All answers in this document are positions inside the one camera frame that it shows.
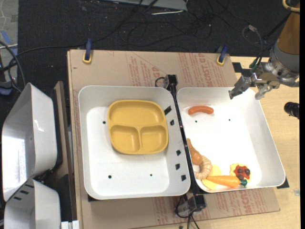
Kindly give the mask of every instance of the blue clamp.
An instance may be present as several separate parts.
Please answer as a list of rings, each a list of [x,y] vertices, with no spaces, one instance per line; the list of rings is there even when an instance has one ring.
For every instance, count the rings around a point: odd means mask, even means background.
[[[8,96],[13,92],[11,81],[0,82],[0,95]]]
[[[82,61],[87,64],[91,63],[91,59],[92,59],[91,46],[92,46],[92,39],[88,38],[86,43],[86,52],[84,53],[84,56],[82,58]]]
[[[225,57],[227,51],[228,51],[228,45],[225,44],[225,45],[223,46],[221,52],[220,52],[220,55],[217,57],[216,63],[217,63],[218,65],[223,65],[223,64],[224,64],[224,57]]]

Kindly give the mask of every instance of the toy food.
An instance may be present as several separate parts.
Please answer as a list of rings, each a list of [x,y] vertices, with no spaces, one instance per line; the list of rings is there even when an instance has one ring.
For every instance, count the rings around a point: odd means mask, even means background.
[[[245,187],[247,185],[247,180],[240,180],[236,176],[212,176],[207,177],[207,179],[227,187],[238,187],[239,185]]]
[[[193,114],[198,113],[198,112],[213,114],[214,109],[209,107],[209,106],[199,105],[199,106],[191,107],[188,110],[189,115],[193,115]]]
[[[186,139],[187,144],[189,146],[190,154],[191,154],[191,160],[193,165],[200,165],[202,163],[202,156],[201,154],[193,147],[191,140],[189,138]]]
[[[206,156],[202,155],[202,160],[202,163],[199,165],[200,172],[195,172],[195,177],[198,180],[206,179],[213,167],[211,161]]]
[[[249,182],[251,172],[247,166],[240,163],[235,163],[230,165],[230,175],[237,176],[240,180],[246,179]]]
[[[221,169],[218,165],[213,165],[212,170],[209,174],[210,177],[212,176],[221,176]],[[207,187],[208,189],[215,189],[217,187],[217,183],[214,183],[212,181],[209,181],[208,179],[201,180],[202,184]]]

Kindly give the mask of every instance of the grey floor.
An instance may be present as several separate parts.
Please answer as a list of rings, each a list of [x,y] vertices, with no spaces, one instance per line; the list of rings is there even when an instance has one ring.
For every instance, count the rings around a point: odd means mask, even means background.
[[[18,43],[18,0],[0,0],[0,40],[8,45]],[[12,56],[4,49],[0,53],[3,65],[6,66]],[[16,78],[16,68],[12,68],[11,75]]]

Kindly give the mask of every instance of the cardboard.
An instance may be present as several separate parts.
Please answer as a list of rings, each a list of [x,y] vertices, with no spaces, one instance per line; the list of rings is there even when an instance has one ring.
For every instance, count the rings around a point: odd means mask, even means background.
[[[151,86],[167,74],[176,74],[182,87],[234,86],[236,75],[229,55],[223,66],[217,54],[175,52],[93,51],[84,64],[84,50],[68,52],[71,127],[77,219],[83,229],[142,228],[185,222],[174,208],[177,197],[88,201],[83,185],[78,92],[87,85]],[[273,188],[206,194],[207,208],[194,215],[197,221],[279,211]]]

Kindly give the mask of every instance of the black fabric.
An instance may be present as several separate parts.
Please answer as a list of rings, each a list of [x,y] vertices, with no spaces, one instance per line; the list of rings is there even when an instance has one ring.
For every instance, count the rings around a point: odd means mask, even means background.
[[[165,9],[152,7],[142,13],[145,9],[96,0],[19,0],[18,52],[61,47],[19,56],[27,82],[49,93],[63,81],[68,104],[67,51],[77,45],[84,48],[88,38],[101,50],[215,52],[227,44],[232,56],[257,56],[258,37],[246,31],[253,44],[248,42],[243,28],[251,24],[263,37],[288,14],[282,0],[189,0],[189,12],[167,15],[151,15]],[[282,27],[264,46],[276,41]],[[13,96],[0,97],[0,125],[18,96],[14,91]]]

